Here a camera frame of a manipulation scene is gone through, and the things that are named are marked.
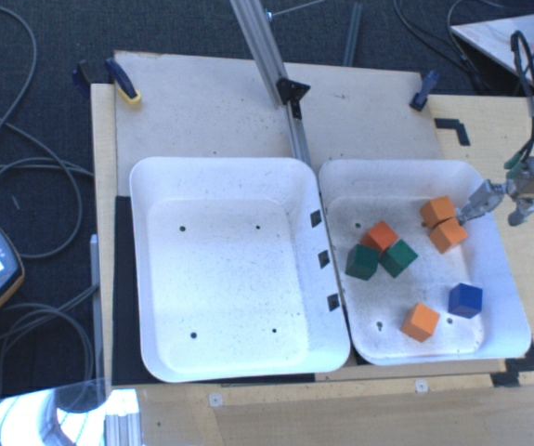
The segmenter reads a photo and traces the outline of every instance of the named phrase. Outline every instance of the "green cube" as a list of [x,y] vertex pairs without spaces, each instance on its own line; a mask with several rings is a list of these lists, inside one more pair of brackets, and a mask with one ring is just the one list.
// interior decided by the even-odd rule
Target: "green cube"
[[380,264],[393,278],[396,278],[403,270],[417,258],[408,244],[403,240],[397,240],[380,257]]
[[347,256],[345,274],[367,281],[378,268],[378,250],[356,244]]

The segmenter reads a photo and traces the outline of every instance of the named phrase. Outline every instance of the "empty white tray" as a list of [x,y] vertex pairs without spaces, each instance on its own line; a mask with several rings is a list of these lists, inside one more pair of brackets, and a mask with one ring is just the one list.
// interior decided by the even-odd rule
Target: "empty white tray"
[[142,358],[166,382],[329,372],[349,354],[316,176],[286,158],[132,170]]
[[[421,206],[448,195],[457,206],[482,182],[458,161],[334,160],[319,173],[351,339],[367,361],[392,365],[425,361],[515,358],[531,335],[492,214],[465,224],[468,238],[441,255],[422,226]],[[395,279],[382,266],[368,280],[345,275],[349,250],[383,219],[418,254]],[[472,319],[448,314],[449,290],[460,282],[483,289]],[[420,343],[402,332],[407,311],[423,302],[440,314]]]

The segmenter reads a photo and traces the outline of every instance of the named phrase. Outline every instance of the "black floor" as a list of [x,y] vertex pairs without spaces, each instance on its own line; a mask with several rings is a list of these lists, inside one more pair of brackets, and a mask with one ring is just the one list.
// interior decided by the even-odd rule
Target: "black floor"
[[[313,0],[262,0],[272,12]],[[477,63],[475,85],[449,45],[447,14],[457,0],[398,0],[412,28],[400,22],[393,0],[325,0],[274,20],[283,58],[290,62],[341,65],[355,3],[363,5],[354,65],[421,74],[435,70],[436,93],[518,94],[514,77],[467,49]],[[534,13],[534,0],[488,0],[506,7],[467,1],[453,12],[453,23]],[[250,52],[228,0],[0,0],[28,22],[38,44],[33,81],[9,121],[43,141],[60,158],[93,169],[89,103],[75,89],[71,73],[86,59],[95,82],[106,82],[103,61],[116,49],[226,58]],[[30,69],[27,33],[0,11],[0,115],[21,90]],[[16,133],[0,132],[0,164],[46,153]],[[91,283],[89,240],[96,232],[92,178],[75,175],[83,197],[83,220],[66,249],[44,259],[25,259],[27,277],[9,306],[24,302],[60,306]],[[0,226],[23,254],[43,254],[61,246],[74,231],[78,203],[59,171],[11,171],[0,178]],[[28,309],[0,311],[0,335]],[[71,315],[91,335],[90,303]],[[3,396],[55,387],[84,379],[80,337],[65,321],[54,320],[21,338],[3,364]]]

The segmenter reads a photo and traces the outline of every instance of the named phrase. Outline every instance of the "orange cube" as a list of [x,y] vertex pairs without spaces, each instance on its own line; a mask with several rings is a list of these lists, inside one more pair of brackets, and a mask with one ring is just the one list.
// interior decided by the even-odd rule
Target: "orange cube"
[[448,196],[433,198],[422,206],[420,213],[428,228],[435,228],[442,221],[456,217],[456,209]]
[[398,235],[384,220],[380,220],[361,237],[359,244],[374,248],[378,253],[383,253],[396,240],[398,240]]
[[434,334],[439,318],[440,314],[435,310],[418,302],[407,312],[400,330],[403,334],[423,342]]
[[430,233],[430,240],[437,250],[444,254],[450,248],[464,240],[469,234],[459,225],[456,218],[451,218],[436,226]]

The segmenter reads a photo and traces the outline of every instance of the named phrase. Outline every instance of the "cube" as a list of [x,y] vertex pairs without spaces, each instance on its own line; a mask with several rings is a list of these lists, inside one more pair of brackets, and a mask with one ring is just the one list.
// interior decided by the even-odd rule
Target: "cube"
[[390,248],[383,252],[380,264],[393,278],[396,278],[417,258],[411,247],[404,240],[398,240]]
[[456,218],[440,223],[430,232],[430,240],[437,250],[444,254],[469,236]]
[[460,283],[450,289],[449,313],[472,319],[481,312],[483,289]]
[[369,246],[356,244],[347,256],[345,274],[367,281],[378,268],[378,251]]
[[456,209],[448,196],[433,198],[424,204],[420,213],[427,228],[435,228],[438,224],[456,217]]
[[424,342],[434,334],[439,318],[440,314],[435,310],[418,302],[407,312],[400,330],[403,334]]
[[380,220],[362,236],[359,244],[369,246],[370,248],[377,250],[379,253],[383,253],[396,240],[398,240],[398,235],[384,220]]

